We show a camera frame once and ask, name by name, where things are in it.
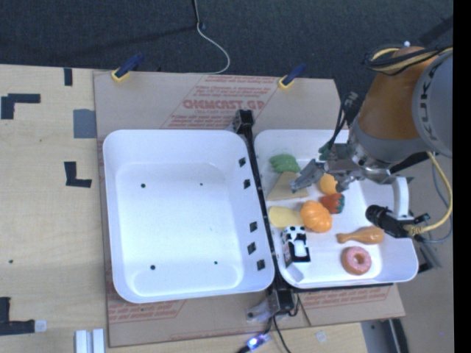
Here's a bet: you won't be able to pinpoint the black and white milk carton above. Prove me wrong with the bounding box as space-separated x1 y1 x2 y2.
280 225 312 283

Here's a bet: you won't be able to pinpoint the white plastic tray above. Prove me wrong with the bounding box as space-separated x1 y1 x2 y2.
102 129 276 304
253 129 420 290

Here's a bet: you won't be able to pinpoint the pale yellow cheese wedge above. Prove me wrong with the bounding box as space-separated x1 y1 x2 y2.
266 171 310 202

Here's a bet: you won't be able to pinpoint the thin black rod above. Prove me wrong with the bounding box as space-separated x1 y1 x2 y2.
242 123 286 301

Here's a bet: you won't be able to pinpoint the brown toy chicken drumstick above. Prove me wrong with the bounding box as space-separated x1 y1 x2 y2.
336 226 385 246

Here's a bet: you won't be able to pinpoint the black cylinder on white bracket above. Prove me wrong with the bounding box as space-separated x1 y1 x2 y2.
364 174 417 239

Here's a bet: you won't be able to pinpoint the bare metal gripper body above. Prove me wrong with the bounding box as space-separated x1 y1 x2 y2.
323 143 393 184

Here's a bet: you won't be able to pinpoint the red toy strawberry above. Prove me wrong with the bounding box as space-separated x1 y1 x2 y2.
319 193 346 215

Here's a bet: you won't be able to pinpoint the brown cardboard board red print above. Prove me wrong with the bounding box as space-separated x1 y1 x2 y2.
93 70 406 348

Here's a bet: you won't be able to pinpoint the pink doughnut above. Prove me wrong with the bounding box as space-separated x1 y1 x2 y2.
340 246 373 277

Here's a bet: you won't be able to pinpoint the orange toy pumpkin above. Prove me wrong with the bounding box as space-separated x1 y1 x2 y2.
299 199 333 234

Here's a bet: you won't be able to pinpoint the green toy grapes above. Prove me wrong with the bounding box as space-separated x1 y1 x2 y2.
269 154 302 174

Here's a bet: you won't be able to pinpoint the yellow toy lemon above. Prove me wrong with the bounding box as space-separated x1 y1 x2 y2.
268 205 305 229

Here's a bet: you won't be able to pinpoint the small orange toy fruit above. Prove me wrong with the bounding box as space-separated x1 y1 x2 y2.
318 173 340 196

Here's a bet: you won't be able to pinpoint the black block with thin wires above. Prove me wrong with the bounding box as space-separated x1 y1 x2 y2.
233 109 256 135
267 287 300 316

